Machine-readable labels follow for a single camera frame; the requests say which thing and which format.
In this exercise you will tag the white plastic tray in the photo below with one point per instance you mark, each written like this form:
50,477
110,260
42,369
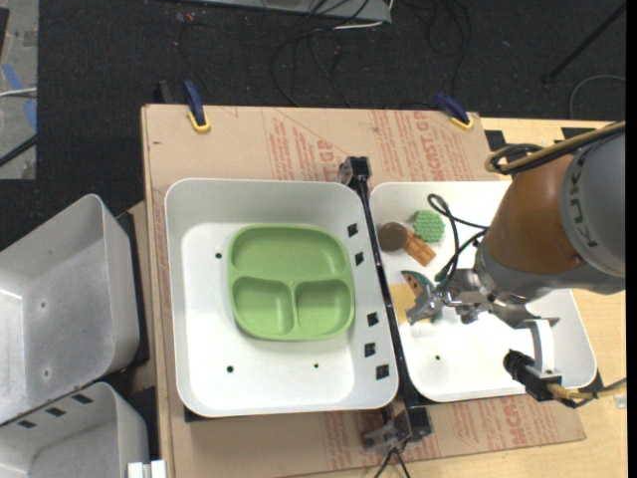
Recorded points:
468,366
60,287
84,436
199,267

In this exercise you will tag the black cylinder on white bracket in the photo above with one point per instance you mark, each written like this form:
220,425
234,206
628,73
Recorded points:
541,346

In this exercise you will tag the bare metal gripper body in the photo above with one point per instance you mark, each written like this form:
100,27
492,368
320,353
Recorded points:
473,297

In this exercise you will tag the thin black rod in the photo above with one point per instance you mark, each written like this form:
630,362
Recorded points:
385,277

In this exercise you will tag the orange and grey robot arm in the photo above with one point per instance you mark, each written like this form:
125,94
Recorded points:
542,227

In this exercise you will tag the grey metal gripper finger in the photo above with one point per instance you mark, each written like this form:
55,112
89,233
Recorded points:
429,294
422,312

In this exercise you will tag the green hexagonal biscuit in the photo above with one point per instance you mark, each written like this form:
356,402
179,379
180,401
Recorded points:
429,225

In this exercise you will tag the watermelon slice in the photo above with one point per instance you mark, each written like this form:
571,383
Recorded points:
415,282

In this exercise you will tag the brown round biscuit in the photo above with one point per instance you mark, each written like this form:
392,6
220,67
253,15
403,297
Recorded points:
392,236

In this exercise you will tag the green divided plate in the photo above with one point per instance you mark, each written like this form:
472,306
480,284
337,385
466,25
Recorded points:
291,282

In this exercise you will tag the yellow cheese slice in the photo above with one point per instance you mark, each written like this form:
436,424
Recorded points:
399,297

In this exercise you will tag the brown cardboard board red print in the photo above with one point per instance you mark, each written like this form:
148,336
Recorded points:
278,137

